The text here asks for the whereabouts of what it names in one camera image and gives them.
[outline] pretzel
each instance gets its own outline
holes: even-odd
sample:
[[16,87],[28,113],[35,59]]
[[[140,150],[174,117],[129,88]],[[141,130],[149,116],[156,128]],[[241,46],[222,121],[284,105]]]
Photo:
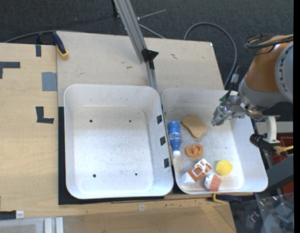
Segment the pretzel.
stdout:
[[201,144],[193,144],[185,148],[185,154],[191,158],[200,157],[203,154],[203,147]]

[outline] metal frame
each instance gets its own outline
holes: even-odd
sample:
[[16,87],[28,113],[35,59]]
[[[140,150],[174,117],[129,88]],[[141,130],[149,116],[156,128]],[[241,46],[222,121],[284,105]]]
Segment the metal frame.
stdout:
[[114,0],[124,27],[130,37],[136,55],[140,63],[146,62],[150,86],[157,88],[154,72],[153,58],[158,54],[147,49],[144,37],[138,24],[137,17],[130,0]]

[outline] orange and white carton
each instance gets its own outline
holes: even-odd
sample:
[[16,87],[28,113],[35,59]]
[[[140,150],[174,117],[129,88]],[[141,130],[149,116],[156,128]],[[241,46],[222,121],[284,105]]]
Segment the orange and white carton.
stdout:
[[207,176],[211,169],[210,164],[205,159],[201,159],[182,176],[180,186],[196,183],[201,178]]
[[208,174],[204,181],[204,186],[209,191],[218,191],[221,184],[221,178],[216,174]]

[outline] bread slice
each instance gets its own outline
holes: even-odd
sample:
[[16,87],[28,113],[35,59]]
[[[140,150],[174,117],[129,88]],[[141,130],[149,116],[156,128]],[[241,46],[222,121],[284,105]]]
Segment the bread slice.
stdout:
[[184,117],[181,124],[190,132],[193,138],[199,138],[207,130],[207,126],[196,114]]

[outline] gray tape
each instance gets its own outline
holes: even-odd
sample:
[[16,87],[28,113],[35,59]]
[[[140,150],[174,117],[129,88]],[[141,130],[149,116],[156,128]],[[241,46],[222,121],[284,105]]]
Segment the gray tape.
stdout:
[[35,55],[36,55],[36,57],[41,57],[41,46],[40,45],[35,46]]
[[53,72],[42,73],[42,91],[57,91],[57,75]]

